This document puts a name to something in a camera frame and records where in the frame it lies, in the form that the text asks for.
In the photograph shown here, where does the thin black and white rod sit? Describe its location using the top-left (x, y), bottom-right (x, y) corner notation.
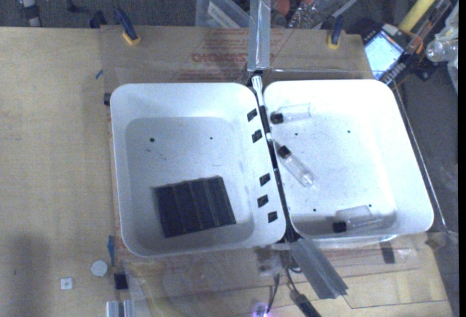
top-left (250, 75), bottom-right (296, 242)

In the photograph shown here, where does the white plastic tray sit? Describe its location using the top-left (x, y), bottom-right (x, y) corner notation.
top-left (262, 79), bottom-right (435, 240)
top-left (109, 82), bottom-right (287, 259)

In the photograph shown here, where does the clear bottle with black cap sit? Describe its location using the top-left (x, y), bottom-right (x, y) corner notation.
top-left (269, 103), bottom-right (316, 125)
top-left (332, 205), bottom-right (384, 234)
top-left (276, 144), bottom-right (316, 188)

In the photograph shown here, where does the black ribbed rectangular slab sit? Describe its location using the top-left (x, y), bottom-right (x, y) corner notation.
top-left (151, 175), bottom-right (238, 239)

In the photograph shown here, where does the small white round disc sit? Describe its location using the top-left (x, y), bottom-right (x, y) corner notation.
top-left (90, 259), bottom-right (109, 278)

